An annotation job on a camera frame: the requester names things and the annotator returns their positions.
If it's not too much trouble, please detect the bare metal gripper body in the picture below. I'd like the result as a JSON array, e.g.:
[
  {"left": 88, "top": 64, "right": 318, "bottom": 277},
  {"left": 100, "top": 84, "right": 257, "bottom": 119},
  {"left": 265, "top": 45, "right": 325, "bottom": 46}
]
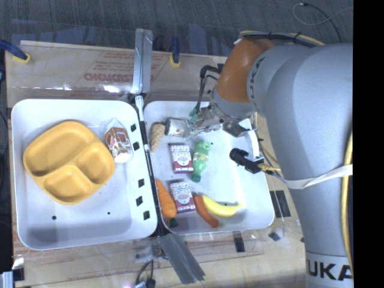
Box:
[{"left": 199, "top": 104, "right": 258, "bottom": 138}]

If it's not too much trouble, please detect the green plastic bottle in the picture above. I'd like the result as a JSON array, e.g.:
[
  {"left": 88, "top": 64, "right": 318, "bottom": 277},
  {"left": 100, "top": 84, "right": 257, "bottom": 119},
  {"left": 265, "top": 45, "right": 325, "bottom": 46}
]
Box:
[{"left": 191, "top": 140, "right": 212, "bottom": 183}]

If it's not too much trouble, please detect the red and white carton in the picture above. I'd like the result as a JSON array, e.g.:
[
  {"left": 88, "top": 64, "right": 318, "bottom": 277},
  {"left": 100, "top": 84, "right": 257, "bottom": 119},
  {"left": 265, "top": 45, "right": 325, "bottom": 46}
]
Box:
[
  {"left": 169, "top": 143, "right": 194, "bottom": 174},
  {"left": 167, "top": 181, "right": 196, "bottom": 214}
]

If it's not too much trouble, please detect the beige toy bread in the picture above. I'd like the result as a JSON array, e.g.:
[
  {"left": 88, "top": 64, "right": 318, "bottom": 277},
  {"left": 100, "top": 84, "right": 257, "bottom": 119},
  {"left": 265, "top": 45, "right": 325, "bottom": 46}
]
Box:
[{"left": 149, "top": 123, "right": 166, "bottom": 153}]

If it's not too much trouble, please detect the white plastic tray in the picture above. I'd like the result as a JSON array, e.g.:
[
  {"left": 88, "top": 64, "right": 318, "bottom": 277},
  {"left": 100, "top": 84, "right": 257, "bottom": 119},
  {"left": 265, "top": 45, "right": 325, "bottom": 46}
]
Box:
[
  {"left": 143, "top": 100, "right": 275, "bottom": 236},
  {"left": 11, "top": 98, "right": 159, "bottom": 251}
]

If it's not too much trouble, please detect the yellow banana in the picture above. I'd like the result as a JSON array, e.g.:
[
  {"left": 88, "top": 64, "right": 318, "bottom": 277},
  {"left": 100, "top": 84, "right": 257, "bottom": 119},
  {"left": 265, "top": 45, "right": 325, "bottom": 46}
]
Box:
[{"left": 201, "top": 194, "right": 242, "bottom": 218}]

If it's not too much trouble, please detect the white and brown carton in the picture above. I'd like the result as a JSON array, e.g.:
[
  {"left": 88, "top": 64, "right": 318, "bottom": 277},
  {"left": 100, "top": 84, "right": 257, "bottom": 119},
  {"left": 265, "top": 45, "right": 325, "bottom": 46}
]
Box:
[{"left": 104, "top": 118, "right": 134, "bottom": 164}]

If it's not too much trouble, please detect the orange carrot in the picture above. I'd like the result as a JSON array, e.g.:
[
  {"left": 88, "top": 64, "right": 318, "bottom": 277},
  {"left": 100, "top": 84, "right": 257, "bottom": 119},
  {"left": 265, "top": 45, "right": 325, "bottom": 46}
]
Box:
[{"left": 155, "top": 179, "right": 179, "bottom": 228}]

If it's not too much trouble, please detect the orange sausage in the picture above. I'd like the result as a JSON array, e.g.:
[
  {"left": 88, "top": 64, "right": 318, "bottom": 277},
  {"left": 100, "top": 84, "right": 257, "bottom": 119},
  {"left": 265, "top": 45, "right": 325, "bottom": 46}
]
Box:
[{"left": 193, "top": 194, "right": 220, "bottom": 228}]

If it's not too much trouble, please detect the brown cardboard board red print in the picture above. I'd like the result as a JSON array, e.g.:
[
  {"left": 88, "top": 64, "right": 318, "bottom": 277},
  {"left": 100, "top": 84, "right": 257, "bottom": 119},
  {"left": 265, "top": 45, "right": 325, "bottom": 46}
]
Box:
[{"left": 4, "top": 40, "right": 271, "bottom": 284}]

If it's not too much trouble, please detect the yellow divided plate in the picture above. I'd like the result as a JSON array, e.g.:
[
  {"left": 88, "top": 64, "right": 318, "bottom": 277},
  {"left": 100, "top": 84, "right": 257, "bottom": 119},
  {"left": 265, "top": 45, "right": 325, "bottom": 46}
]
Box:
[{"left": 22, "top": 119, "right": 116, "bottom": 206}]

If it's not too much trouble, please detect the black cylinder on white bracket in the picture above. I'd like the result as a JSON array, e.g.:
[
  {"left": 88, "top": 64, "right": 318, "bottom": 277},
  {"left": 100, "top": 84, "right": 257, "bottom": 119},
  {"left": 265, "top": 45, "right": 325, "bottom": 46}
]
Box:
[{"left": 229, "top": 129, "right": 265, "bottom": 175}]

